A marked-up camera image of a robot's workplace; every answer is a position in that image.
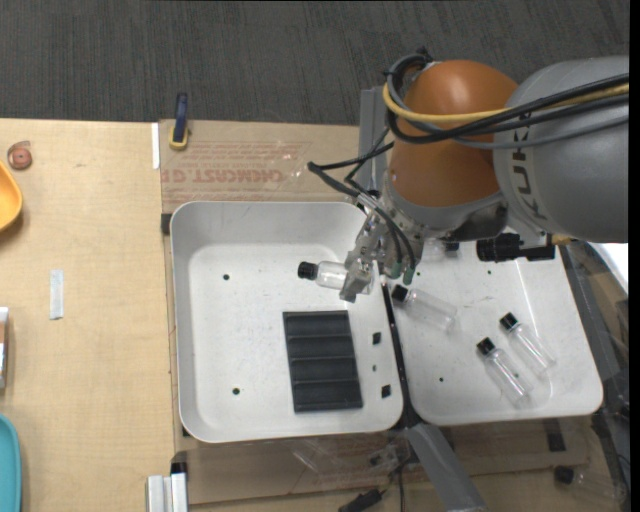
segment wooden tabletop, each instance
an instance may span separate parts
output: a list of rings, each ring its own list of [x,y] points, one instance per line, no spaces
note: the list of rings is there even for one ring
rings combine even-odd
[[[11,338],[0,413],[20,440],[23,510],[144,510],[146,478],[166,475],[176,452],[152,126],[0,120],[3,162],[22,140],[31,142],[33,164],[12,175],[24,208],[0,233],[0,306],[9,307]],[[56,320],[52,270],[64,275],[64,313]],[[588,419],[585,425],[589,458],[606,471]],[[615,509],[556,489],[548,468],[474,481],[492,510]],[[411,484],[408,493],[408,510],[443,510],[429,484]],[[355,495],[197,509],[326,511]],[[396,500],[391,490],[381,509],[397,510]]]

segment gray floor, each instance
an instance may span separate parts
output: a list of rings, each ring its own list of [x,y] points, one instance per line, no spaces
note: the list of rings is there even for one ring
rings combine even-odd
[[[517,81],[628,54],[630,0],[0,0],[0,117],[357,124],[359,91],[426,45]]]

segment clear vial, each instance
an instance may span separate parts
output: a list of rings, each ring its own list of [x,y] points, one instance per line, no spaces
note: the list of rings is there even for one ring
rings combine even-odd
[[[519,322],[513,314],[503,316],[500,325],[507,332],[513,350],[538,377],[544,376],[556,364],[555,358],[533,329]]]
[[[314,281],[323,288],[342,290],[344,280],[347,277],[347,269],[344,267],[344,263],[335,261],[321,261],[319,263],[303,261],[298,266],[298,277]],[[371,288],[372,284],[369,284],[362,290],[362,293],[370,293]]]
[[[533,386],[520,373],[511,357],[497,348],[489,338],[483,339],[476,346],[482,354],[489,376],[513,405],[523,406],[533,391]]]
[[[553,473],[556,482],[577,496],[600,503],[622,503],[627,498],[626,487],[609,475],[588,466],[570,468],[558,466]]]
[[[458,308],[425,291],[396,285],[391,298],[413,319],[428,322],[442,331],[451,331],[455,324]]]

